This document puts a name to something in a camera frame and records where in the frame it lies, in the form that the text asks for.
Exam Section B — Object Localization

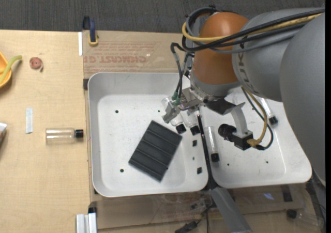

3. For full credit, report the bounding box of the orange divided plate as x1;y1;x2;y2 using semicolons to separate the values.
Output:
0;51;13;89

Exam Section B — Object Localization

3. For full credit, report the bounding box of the black cylinder on white bracket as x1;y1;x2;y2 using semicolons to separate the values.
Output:
218;102;254;151

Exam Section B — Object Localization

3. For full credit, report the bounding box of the black ribbed rectangular pad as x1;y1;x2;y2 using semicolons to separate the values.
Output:
128;120;183;182

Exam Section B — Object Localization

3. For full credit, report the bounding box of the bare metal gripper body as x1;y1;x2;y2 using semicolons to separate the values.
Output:
178;87;208;112

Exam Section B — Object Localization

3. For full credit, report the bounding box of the white plastic tray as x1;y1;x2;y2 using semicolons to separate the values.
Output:
199;82;313;190
87;72;209;198

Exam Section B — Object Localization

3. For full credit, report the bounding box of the round brown biscuit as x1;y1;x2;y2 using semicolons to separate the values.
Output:
28;56;44;70

